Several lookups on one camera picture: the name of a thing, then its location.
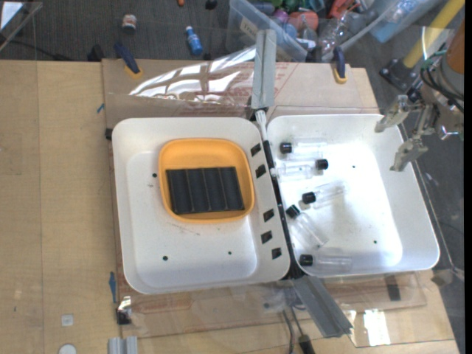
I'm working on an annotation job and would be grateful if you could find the white plastic tray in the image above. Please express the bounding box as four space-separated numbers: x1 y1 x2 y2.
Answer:
264 113 441 280
111 116 292 296

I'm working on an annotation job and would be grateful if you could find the orange plate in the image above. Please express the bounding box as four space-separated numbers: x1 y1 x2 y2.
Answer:
157 137 256 224

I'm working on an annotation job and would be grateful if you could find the blue bottle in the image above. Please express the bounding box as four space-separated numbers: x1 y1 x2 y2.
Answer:
184 25 205 57

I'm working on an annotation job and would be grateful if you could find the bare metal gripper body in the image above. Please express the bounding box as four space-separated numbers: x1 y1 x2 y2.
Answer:
417 86 465 140

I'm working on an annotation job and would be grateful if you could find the black grooved holder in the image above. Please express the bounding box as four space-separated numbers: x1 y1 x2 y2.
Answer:
164 166 246 215

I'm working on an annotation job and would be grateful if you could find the clear plastic bottle black cap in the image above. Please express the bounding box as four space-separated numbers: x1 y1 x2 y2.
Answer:
285 204 330 251
275 157 330 180
301 182 347 210
298 248 354 273
279 138 331 158

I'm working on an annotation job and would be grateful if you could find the clear plastic storage bin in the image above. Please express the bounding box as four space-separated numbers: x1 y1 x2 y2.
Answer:
226 0 402 63
368 0 465 44

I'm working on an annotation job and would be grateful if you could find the small can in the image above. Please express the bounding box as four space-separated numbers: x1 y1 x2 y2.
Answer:
121 13 139 35

